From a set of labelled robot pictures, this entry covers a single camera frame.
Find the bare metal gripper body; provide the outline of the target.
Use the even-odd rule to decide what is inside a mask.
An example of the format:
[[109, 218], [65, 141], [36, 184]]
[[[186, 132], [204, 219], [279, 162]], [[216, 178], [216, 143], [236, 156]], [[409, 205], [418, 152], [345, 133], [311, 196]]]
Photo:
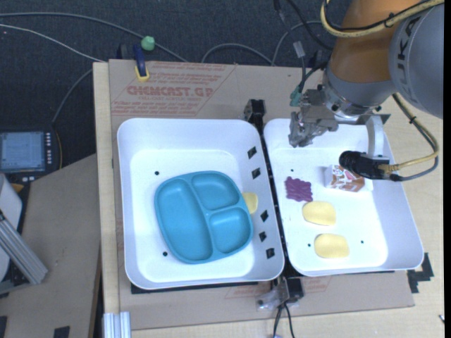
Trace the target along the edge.
[[335, 132], [340, 124], [355, 124], [359, 118], [343, 110], [341, 100], [330, 101], [329, 96], [317, 89], [308, 89], [299, 103], [299, 129], [302, 134]]

